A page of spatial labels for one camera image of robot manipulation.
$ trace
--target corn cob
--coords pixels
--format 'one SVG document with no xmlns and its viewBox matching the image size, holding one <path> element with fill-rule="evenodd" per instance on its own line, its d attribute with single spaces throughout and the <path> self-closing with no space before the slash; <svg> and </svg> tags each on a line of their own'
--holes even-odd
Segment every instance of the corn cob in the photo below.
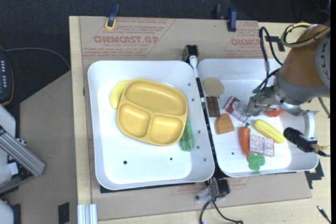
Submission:
<svg viewBox="0 0 336 224">
<path fill-rule="evenodd" d="M 257 129 L 259 133 L 263 134 L 268 138 L 273 139 L 274 142 L 276 143 L 283 143 L 284 141 L 286 141 L 284 135 L 266 121 L 256 120 L 254 122 L 254 127 Z"/>
</svg>

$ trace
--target red object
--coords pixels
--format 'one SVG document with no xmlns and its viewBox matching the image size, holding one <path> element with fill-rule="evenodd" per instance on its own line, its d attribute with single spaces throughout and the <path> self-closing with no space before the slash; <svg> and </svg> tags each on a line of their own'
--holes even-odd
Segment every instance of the red object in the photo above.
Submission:
<svg viewBox="0 0 336 224">
<path fill-rule="evenodd" d="M 265 111 L 265 113 L 271 117 L 277 117 L 280 115 L 281 112 L 282 112 L 282 109 L 279 109 L 279 110 L 272 109 L 272 110 Z"/>
<path fill-rule="evenodd" d="M 248 127 L 248 123 L 245 126 L 240 127 L 239 130 L 239 143 L 247 157 L 250 156 L 250 133 L 251 129 Z"/>
</svg>

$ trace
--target black bracket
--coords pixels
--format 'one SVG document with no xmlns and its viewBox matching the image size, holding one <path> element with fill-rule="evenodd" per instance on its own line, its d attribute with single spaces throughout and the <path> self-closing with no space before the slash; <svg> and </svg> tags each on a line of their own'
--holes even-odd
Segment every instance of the black bracket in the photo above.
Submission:
<svg viewBox="0 0 336 224">
<path fill-rule="evenodd" d="M 283 46 L 283 44 L 281 43 L 281 40 L 279 37 L 276 36 L 270 36 L 271 42 L 276 42 L 278 45 L 278 49 L 279 51 L 285 51 L 285 47 Z"/>
<path fill-rule="evenodd" d="M 305 174 L 306 174 L 309 188 L 313 189 L 313 184 L 312 184 L 313 180 L 321 180 L 322 177 L 324 177 L 324 173 L 323 173 L 320 161 L 315 168 L 315 173 L 311 173 L 310 171 L 305 171 Z"/>
<path fill-rule="evenodd" d="M 182 52 L 182 61 L 189 63 L 189 56 L 198 56 L 198 46 L 197 45 L 185 45 Z"/>
</svg>

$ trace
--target black cable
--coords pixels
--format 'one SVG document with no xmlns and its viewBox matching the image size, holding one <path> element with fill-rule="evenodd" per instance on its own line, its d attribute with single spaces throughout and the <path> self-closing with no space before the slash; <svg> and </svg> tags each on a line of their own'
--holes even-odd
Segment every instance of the black cable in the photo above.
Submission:
<svg viewBox="0 0 336 224">
<path fill-rule="evenodd" d="M 260 47 L 261 47 L 261 52 L 262 52 L 262 55 L 264 57 L 264 60 L 265 60 L 265 63 L 267 63 L 268 65 L 268 59 L 267 59 L 267 54 L 266 54 L 266 50 L 265 50 L 265 47 L 264 47 L 264 39 L 263 39 L 263 30 L 265 29 L 264 26 L 262 26 L 261 29 L 259 29 L 259 38 L 260 38 Z M 264 90 L 264 88 L 266 87 L 267 85 L 267 82 L 268 82 L 268 77 L 269 77 L 269 67 L 267 66 L 266 68 L 266 79 L 265 79 L 265 84 L 264 84 L 264 87 L 261 89 L 261 91 Z"/>
<path fill-rule="evenodd" d="M 330 118 L 330 112 L 328 111 L 328 108 L 326 107 L 326 105 L 324 104 L 324 101 L 322 100 L 322 97 L 318 97 L 320 104 L 323 108 L 323 110 L 325 111 L 325 113 L 327 114 L 328 118 Z"/>
<path fill-rule="evenodd" d="M 279 70 L 280 70 L 280 68 L 274 70 L 271 74 L 268 75 L 268 78 L 274 76 Z M 264 79 L 264 80 L 262 81 L 262 83 L 259 85 L 259 88 L 261 88 L 261 87 L 264 85 L 265 81 L 266 81 L 266 79 Z"/>
<path fill-rule="evenodd" d="M 204 206 L 202 207 L 202 209 L 201 209 L 201 212 L 199 213 L 199 224 L 203 224 L 203 221 L 202 221 L 202 215 L 203 215 L 203 213 L 204 213 L 204 211 L 205 211 L 205 209 L 207 208 L 207 206 L 210 204 L 210 202 L 211 202 L 211 200 L 210 201 L 207 201 L 205 204 L 204 204 Z"/>
<path fill-rule="evenodd" d="M 264 26 L 262 26 L 261 29 L 265 31 L 265 34 L 266 34 L 267 39 L 268 39 L 269 47 L 270 47 L 270 49 L 271 49 L 271 52 L 272 52 L 272 55 L 273 55 L 274 59 L 278 62 L 279 65 L 282 66 L 282 62 L 278 59 L 278 57 L 276 56 L 276 54 L 275 54 L 275 52 L 274 52 L 273 44 L 272 44 L 271 37 L 270 37 L 270 35 L 269 35 L 268 30 L 267 30 Z"/>
<path fill-rule="evenodd" d="M 217 207 L 217 205 L 215 204 L 215 199 L 211 199 L 211 200 L 209 200 L 209 201 L 207 201 L 205 204 L 204 204 L 204 206 L 202 207 L 202 209 L 201 209 L 201 213 L 199 214 L 199 224 L 203 224 L 203 221 L 202 221 L 202 215 L 203 215 L 203 213 L 204 213 L 204 211 L 205 211 L 205 209 L 208 207 L 208 205 L 210 204 L 210 202 L 212 202 L 213 203 L 213 205 L 215 206 L 215 208 L 216 208 L 216 210 L 217 210 L 217 212 L 220 214 L 220 216 L 222 217 L 222 218 L 224 218 L 225 220 L 227 220 L 227 221 L 231 221 L 231 222 L 233 222 L 233 223 L 235 223 L 235 224 L 244 224 L 244 222 L 242 221 L 242 220 L 232 220 L 232 219 L 229 219 L 229 218 L 226 218 L 221 212 L 220 212 L 220 210 L 219 210 L 219 208 Z"/>
<path fill-rule="evenodd" d="M 330 154 L 326 154 L 326 153 L 324 153 L 323 151 L 318 151 L 317 154 L 319 154 L 319 155 L 322 156 L 322 157 L 331 157 Z"/>
<path fill-rule="evenodd" d="M 224 217 L 224 215 L 220 212 L 219 208 L 216 206 L 215 200 L 211 200 L 211 201 L 212 201 L 213 205 L 215 206 L 217 212 L 221 215 L 222 218 L 226 219 L 227 221 L 231 221 L 235 224 L 244 224 L 244 222 L 242 220 L 233 220 L 233 219 L 229 219 L 229 218 Z"/>
<path fill-rule="evenodd" d="M 68 63 L 68 61 L 62 55 L 60 55 L 59 53 L 57 53 L 57 52 L 55 52 L 53 50 L 44 49 L 44 48 L 35 48 L 35 47 L 31 47 L 31 48 L 16 48 L 16 49 L 3 49 L 1 46 L 0 46 L 0 50 L 4 51 L 4 52 L 13 52 L 13 51 L 21 51 L 21 50 L 42 50 L 42 51 L 50 52 L 50 53 L 52 53 L 54 55 L 57 55 L 59 58 L 61 58 L 65 62 L 65 64 L 68 66 L 68 69 L 71 70 L 71 66 Z"/>
</svg>

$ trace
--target toy carrot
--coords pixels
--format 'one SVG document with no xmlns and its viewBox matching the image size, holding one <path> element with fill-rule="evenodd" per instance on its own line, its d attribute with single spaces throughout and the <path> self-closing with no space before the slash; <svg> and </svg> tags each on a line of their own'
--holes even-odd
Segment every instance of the toy carrot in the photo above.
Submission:
<svg viewBox="0 0 336 224">
<path fill-rule="evenodd" d="M 247 157 L 250 156 L 250 133 L 251 133 L 251 129 L 248 126 L 249 124 L 246 123 L 245 126 L 240 127 L 239 130 L 239 143 L 243 152 Z"/>
</svg>

